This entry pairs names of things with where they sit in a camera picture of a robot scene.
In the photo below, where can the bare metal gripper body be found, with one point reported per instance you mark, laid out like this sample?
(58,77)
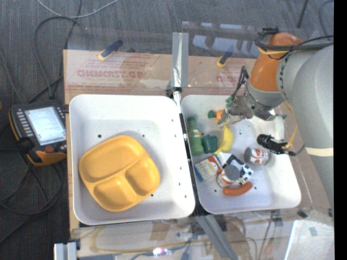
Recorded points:
(241,108)

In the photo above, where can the orange juice carton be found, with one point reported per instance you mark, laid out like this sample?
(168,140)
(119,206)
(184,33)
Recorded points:
(207,168)

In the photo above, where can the yellow banana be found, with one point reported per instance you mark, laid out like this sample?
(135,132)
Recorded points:
(228,139)

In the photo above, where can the green bottle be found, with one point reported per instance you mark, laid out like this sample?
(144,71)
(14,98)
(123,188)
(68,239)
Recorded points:
(195,141)

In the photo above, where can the brown cardboard board red print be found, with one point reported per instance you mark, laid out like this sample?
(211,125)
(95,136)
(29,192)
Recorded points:
(122,74)

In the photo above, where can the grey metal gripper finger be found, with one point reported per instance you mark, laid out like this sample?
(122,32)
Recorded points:
(223,120)
(235,120)

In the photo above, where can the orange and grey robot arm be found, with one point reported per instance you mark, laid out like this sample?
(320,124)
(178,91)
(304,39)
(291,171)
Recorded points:
(306,91)

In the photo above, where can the orange and white can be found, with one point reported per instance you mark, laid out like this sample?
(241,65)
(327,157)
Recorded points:
(225,179)
(259,156)

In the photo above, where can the white plastic tray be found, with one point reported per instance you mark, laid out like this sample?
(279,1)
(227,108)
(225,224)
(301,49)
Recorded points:
(271,188)
(130,110)

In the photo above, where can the green bell pepper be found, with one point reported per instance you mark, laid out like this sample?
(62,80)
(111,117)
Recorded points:
(210,144)

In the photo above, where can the yellow divided plate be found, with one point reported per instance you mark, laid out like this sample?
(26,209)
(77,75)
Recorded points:
(119,172)

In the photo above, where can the black cylinder on white bracket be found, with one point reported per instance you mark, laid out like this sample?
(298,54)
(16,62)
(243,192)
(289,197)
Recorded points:
(271,143)

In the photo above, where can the orange sausage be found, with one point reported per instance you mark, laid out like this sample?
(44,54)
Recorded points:
(238,189)

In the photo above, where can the orange carrot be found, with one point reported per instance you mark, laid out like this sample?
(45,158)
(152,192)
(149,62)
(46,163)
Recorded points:
(217,114)

